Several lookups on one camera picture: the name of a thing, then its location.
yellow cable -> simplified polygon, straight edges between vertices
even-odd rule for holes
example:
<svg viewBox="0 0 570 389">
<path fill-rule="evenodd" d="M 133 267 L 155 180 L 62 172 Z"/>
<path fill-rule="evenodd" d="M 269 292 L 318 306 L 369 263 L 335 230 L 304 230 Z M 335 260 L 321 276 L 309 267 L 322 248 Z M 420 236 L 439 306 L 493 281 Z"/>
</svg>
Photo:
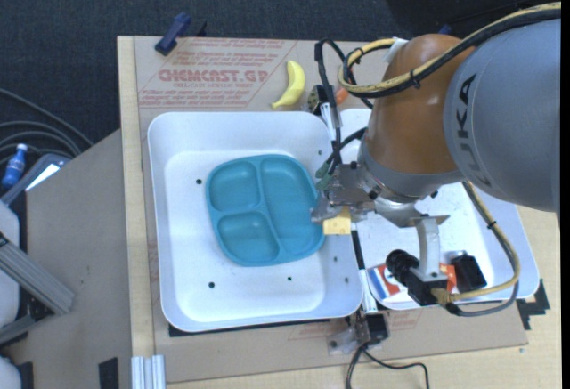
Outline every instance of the yellow cable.
<svg viewBox="0 0 570 389">
<path fill-rule="evenodd" d="M 468 291 L 465 293 L 452 294 L 444 288 L 434 288 L 431 290 L 431 293 L 437 299 L 437 302 L 441 305 L 456 302 L 458 300 L 465 300 L 473 297 L 485 296 L 488 294 L 496 293 L 498 291 L 502 291 L 503 289 L 511 288 L 518 281 L 518 278 L 520 277 L 520 262 L 518 260 L 518 255 L 517 252 L 515 251 L 515 248 L 513 248 L 513 246 L 510 244 L 509 240 L 507 239 L 507 237 L 505 236 L 504 232 L 499 227 L 499 225 L 493 220 L 491 213 L 485 206 L 483 200 L 476 193 L 473 184 L 471 182 L 464 182 L 463 185 L 465 186 L 468 195 L 474 201 L 479 213 L 483 216 L 487 224 L 489 224 L 489 226 L 493 229 L 493 232 L 497 237 L 497 239 L 499 239 L 502 242 L 503 246 L 506 247 L 508 251 L 511 253 L 513 259 L 514 273 L 513 276 L 510 278 L 510 280 L 505 281 L 500 285 L 496 285 L 491 288 L 474 289 L 472 291 Z"/>
<path fill-rule="evenodd" d="M 431 65 L 433 65 L 436 61 L 439 61 L 449 51 L 451 51 L 452 49 L 457 49 L 459 45 L 467 43 L 474 36 L 480 34 L 484 30 L 487 30 L 491 27 L 497 26 L 506 20 L 514 19 L 514 18 L 521 17 L 521 16 L 524 16 L 524 15 L 527 15 L 530 13 L 534 13 L 534 12 L 542 12 L 542 11 L 551 11 L 551 10 L 555 10 L 555 9 L 561 9 L 561 7 L 562 7 L 561 2 L 555 2 L 555 3 L 539 4 L 539 5 L 534 6 L 532 8 L 523 9 L 523 10 L 520 10 L 517 12 L 513 12 L 512 14 L 505 16 L 502 19 L 499 19 L 499 20 L 497 20 L 493 23 L 490 23 L 489 25 L 486 25 L 485 27 L 475 31 L 474 33 L 465 37 L 458 45 L 455 45 L 454 47 L 448 49 L 446 52 L 442 53 L 440 56 L 435 57 L 434 59 L 427 61 L 426 63 L 418 66 L 415 70 L 413 70 L 413 75 L 417 76 L 421 72 L 425 71 L 427 68 L 429 68 Z M 363 47 L 361 47 L 360 49 L 354 50 L 350 55 L 348 55 L 348 59 L 346 61 L 346 65 L 347 65 L 348 69 L 352 68 L 354 63 L 357 62 L 358 60 L 360 60 L 363 57 L 363 55 L 368 53 L 370 50 L 379 49 L 379 48 L 383 48 L 383 47 L 389 47 L 394 42 L 395 42 L 395 40 L 393 38 L 380 39 L 378 41 L 373 41 L 369 44 L 366 44 Z M 345 89 L 348 90 L 350 93 L 356 93 L 356 94 L 358 94 L 358 93 L 383 92 L 389 88 L 393 88 L 395 86 L 403 84 L 404 82 L 407 82 L 408 80 L 411 80 L 411 79 L 412 79 L 411 73 L 408 72 L 408 73 L 402 74 L 400 76 L 389 78 L 388 80 L 379 82 L 377 84 L 354 85 L 354 84 L 350 84 L 347 81 L 345 81 L 343 67 L 341 67 L 338 71 L 338 82 L 343 87 L 345 87 Z"/>
</svg>

blue bottle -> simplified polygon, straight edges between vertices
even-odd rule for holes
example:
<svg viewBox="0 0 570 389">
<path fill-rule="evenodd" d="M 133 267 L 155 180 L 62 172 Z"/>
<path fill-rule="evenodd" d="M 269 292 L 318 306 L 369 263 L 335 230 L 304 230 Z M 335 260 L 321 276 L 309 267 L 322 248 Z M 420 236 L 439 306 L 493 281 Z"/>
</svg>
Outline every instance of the blue bottle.
<svg viewBox="0 0 570 389">
<path fill-rule="evenodd" d="M 18 183 L 26 168 L 26 152 L 28 145 L 19 143 L 16 147 L 16 154 L 10 158 L 6 165 L 6 173 L 2 179 L 2 186 L 9 190 L 12 186 Z"/>
</svg>

banana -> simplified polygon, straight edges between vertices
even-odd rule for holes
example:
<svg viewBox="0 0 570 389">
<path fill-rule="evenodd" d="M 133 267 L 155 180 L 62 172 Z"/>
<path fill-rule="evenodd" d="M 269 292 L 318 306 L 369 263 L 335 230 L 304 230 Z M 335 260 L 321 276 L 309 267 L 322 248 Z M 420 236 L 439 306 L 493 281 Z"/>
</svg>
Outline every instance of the banana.
<svg viewBox="0 0 570 389">
<path fill-rule="evenodd" d="M 287 74 L 289 75 L 289 84 L 281 98 L 272 102 L 272 109 L 295 104 L 305 91 L 305 72 L 300 64 L 293 60 L 287 61 Z"/>
</svg>

yellow block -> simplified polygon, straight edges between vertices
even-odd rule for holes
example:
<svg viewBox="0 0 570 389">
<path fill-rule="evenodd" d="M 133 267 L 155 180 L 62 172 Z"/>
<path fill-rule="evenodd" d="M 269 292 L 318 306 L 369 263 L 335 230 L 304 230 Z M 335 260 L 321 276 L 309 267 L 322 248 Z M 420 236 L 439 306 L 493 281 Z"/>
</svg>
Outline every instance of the yellow block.
<svg viewBox="0 0 570 389">
<path fill-rule="evenodd" d="M 350 223 L 350 212 L 347 207 L 343 207 L 337 216 L 322 222 L 322 232 L 325 236 L 330 234 L 350 234 Z"/>
</svg>

wooden edge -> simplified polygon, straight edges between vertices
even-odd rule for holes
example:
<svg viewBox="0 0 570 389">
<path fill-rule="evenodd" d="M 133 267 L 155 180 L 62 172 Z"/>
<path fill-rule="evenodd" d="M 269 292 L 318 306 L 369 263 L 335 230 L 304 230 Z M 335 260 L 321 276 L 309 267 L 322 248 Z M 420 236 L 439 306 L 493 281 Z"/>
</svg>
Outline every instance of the wooden edge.
<svg viewBox="0 0 570 389">
<path fill-rule="evenodd" d="M 154 354 L 151 276 L 144 210 L 143 168 L 136 87 L 134 38 L 118 37 L 123 171 L 125 183 L 126 249 L 128 256 L 131 345 L 133 356 Z"/>
</svg>

